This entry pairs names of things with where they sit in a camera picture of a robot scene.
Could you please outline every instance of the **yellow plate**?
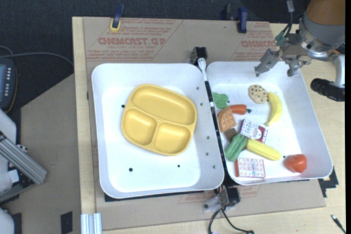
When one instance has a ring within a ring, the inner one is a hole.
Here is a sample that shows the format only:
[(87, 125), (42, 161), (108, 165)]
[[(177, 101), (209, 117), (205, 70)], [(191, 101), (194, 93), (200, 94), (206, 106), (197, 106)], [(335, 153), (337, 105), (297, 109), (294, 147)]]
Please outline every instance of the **yellow plate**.
[(187, 148), (196, 119), (196, 107), (186, 96), (156, 85), (143, 84), (129, 96), (121, 127), (131, 143), (171, 156)]

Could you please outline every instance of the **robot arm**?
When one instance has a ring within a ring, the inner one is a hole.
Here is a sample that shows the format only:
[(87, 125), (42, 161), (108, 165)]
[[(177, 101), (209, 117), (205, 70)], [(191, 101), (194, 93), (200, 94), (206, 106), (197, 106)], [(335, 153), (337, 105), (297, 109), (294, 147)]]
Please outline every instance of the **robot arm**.
[[(292, 1), (287, 0), (292, 14)], [(268, 49), (255, 67), (256, 76), (270, 70), (278, 61), (289, 65), (288, 76), (312, 59), (333, 61), (335, 82), (313, 80), (314, 91), (337, 101), (345, 101), (345, 8), (346, 0), (311, 0), (299, 22), (296, 33), (290, 33), (291, 23), (276, 37), (278, 51)]]

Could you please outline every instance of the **banana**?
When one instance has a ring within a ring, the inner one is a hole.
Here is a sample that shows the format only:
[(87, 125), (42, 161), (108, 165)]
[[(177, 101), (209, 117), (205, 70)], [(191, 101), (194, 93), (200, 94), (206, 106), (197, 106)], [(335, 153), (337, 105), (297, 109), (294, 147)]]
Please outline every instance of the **banana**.
[(271, 105), (271, 113), (268, 122), (266, 122), (266, 126), (271, 125), (274, 122), (277, 122), (282, 114), (283, 106), (281, 104), (280, 98), (273, 92), (268, 93), (268, 100)]

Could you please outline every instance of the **corn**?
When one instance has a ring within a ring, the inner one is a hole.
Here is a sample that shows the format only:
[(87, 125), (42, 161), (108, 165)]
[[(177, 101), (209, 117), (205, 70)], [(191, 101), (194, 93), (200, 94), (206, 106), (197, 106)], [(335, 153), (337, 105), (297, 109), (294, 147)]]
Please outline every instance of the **corn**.
[(264, 158), (270, 160), (279, 160), (281, 158), (281, 154), (278, 150), (253, 139), (248, 139), (246, 143), (246, 148), (251, 152), (261, 155)]

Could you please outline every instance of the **wooden table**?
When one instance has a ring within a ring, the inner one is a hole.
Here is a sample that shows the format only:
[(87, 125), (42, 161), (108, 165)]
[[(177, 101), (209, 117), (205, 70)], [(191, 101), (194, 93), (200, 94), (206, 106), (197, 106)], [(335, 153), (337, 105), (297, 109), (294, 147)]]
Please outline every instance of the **wooden table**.
[[(282, 24), (271, 24), (273, 34), (278, 34), (284, 26)], [(96, 202), (94, 196), (92, 147), (90, 144), (87, 73), (82, 17), (72, 18), (72, 30), (75, 57), (81, 212), (93, 214), (96, 212)], [(331, 218), (332, 214), (346, 228), (345, 103), (332, 101), (313, 92), (309, 87), (314, 78), (324, 78), (334, 81), (335, 67), (331, 62), (313, 61), (312, 64), (304, 66), (301, 71), (308, 85), (309, 94), (321, 130), (330, 150), (339, 184), (335, 189), (327, 190), (327, 198), (325, 198), (326, 207), (232, 218), (233, 224), (239, 228), (253, 229), (255, 233), (342, 233), (333, 222)], [(207, 233), (207, 226), (208, 220), (200, 220), (110, 230), (104, 231), (104, 233)], [(236, 233), (223, 218), (214, 221), (212, 231), (217, 231), (221, 234)]]

